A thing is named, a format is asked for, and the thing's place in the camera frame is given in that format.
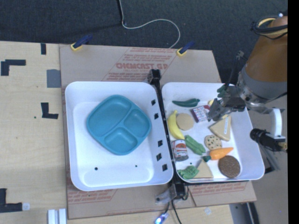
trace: white cable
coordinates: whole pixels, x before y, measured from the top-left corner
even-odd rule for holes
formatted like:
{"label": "white cable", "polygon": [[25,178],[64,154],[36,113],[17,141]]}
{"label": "white cable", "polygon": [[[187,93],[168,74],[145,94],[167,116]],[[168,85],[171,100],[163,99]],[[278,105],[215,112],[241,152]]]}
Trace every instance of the white cable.
{"label": "white cable", "polygon": [[178,43],[179,39],[181,38],[181,33],[180,33],[180,31],[179,31],[179,28],[178,28],[178,26],[177,26],[173,21],[170,21],[170,20],[168,20],[168,19],[155,19],[155,20],[149,21],[149,22],[147,22],[147,23],[145,23],[145,24],[143,24],[143,25],[140,25],[140,26],[138,26],[138,27],[132,27],[132,28],[129,28],[129,27],[127,27],[126,25],[124,25],[124,24],[123,24],[123,18],[124,18],[124,15],[123,15],[123,10],[122,10],[121,0],[118,0],[118,1],[119,1],[119,3],[120,3],[120,8],[121,8],[121,24],[122,24],[122,26],[123,26],[125,29],[137,29],[137,28],[142,28],[142,27],[144,27],[144,26],[146,26],[146,25],[148,25],[148,24],[150,24],[150,23],[152,23],[152,22],[156,22],[156,21],[167,21],[167,22],[170,22],[172,25],[174,25],[174,26],[176,27],[176,29],[178,30],[178,39],[177,39],[177,41],[176,41],[172,46],[170,46],[169,48],[173,48],[173,47]]}

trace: blue and yellow clamp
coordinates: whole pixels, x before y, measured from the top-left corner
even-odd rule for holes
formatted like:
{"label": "blue and yellow clamp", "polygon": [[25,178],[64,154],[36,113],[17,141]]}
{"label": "blue and yellow clamp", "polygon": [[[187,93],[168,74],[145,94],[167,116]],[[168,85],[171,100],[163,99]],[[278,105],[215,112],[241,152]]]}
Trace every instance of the blue and yellow clamp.
{"label": "blue and yellow clamp", "polygon": [[186,51],[188,49],[190,49],[194,44],[195,44],[195,42],[188,42],[184,47],[182,47],[182,48],[180,48],[180,49],[177,50],[177,55],[178,56],[185,55]]}
{"label": "blue and yellow clamp", "polygon": [[79,39],[77,42],[75,42],[71,45],[71,49],[73,51],[77,51],[77,50],[81,49],[82,45],[88,44],[92,38],[93,38],[93,35],[83,36],[81,39]]}

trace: dark gray carpet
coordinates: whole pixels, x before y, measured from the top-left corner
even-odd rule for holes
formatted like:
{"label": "dark gray carpet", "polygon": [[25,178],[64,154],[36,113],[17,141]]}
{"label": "dark gray carpet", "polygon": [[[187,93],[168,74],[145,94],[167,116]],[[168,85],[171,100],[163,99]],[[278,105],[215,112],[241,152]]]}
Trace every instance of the dark gray carpet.
{"label": "dark gray carpet", "polygon": [[[288,9],[288,0],[121,1],[128,27],[168,19],[181,32],[174,48],[194,41],[192,49],[212,50],[223,82],[236,53],[249,56],[258,39],[251,23]],[[176,28],[164,21],[124,29],[117,0],[0,0],[1,41],[73,43],[86,34],[93,35],[92,45],[111,46],[168,48],[178,38]]]}

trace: yellow banana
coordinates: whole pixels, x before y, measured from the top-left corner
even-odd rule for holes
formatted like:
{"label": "yellow banana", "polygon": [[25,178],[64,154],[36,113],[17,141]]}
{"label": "yellow banana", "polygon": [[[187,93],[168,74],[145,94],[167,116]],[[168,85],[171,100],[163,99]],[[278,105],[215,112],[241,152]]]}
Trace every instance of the yellow banana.
{"label": "yellow banana", "polygon": [[167,119],[168,128],[173,137],[178,140],[184,140],[185,137],[177,125],[177,110],[175,110]]}

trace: soda can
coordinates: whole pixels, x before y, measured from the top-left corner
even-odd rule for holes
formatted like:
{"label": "soda can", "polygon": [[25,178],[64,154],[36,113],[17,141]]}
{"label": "soda can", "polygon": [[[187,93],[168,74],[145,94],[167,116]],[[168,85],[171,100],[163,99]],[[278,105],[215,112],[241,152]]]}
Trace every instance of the soda can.
{"label": "soda can", "polygon": [[184,161],[189,158],[185,140],[173,141],[172,150],[175,161]]}

